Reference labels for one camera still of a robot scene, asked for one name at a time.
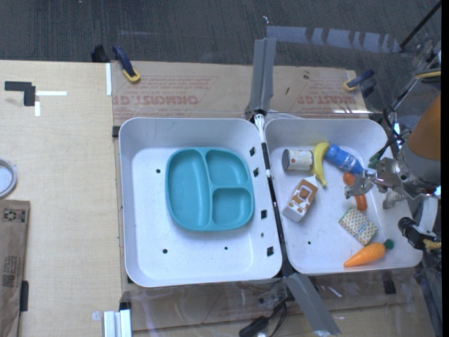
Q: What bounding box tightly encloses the blue bottle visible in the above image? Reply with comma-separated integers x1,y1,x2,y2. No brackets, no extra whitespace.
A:
323,143,366,176

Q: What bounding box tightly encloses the orange carrot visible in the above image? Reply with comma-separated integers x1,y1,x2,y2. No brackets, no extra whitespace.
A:
343,238,395,269

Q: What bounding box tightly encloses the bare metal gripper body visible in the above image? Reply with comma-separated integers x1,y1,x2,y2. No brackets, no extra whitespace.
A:
371,156,434,200

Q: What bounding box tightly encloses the blue divided plate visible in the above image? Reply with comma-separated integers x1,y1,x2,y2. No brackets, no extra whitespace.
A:
164,147,256,233

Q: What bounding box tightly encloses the yellow banana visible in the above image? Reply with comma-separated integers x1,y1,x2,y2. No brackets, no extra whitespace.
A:
310,141,331,188

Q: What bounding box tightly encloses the white can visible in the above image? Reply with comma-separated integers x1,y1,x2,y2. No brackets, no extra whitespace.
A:
281,148,314,172

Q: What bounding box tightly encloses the brown paper envelope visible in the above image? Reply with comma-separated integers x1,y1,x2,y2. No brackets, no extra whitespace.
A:
0,199,31,337

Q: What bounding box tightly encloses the brown cardboard board red print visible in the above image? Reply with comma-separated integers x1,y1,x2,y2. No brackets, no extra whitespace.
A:
109,59,424,331

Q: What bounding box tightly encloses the orange sausage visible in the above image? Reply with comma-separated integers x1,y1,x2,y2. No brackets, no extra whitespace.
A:
342,171,368,213

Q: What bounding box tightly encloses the black cylinder on white bracket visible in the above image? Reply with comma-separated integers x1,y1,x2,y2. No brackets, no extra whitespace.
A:
397,195,440,251

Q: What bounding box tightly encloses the white and orange carton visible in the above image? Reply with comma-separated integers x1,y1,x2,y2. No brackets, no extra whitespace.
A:
281,174,319,224

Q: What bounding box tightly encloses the clear tape roll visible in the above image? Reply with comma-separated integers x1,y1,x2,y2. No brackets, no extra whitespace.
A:
0,157,18,200

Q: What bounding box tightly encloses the white plastic tray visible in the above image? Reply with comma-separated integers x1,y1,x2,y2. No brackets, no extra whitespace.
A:
118,117,283,289
263,117,424,277

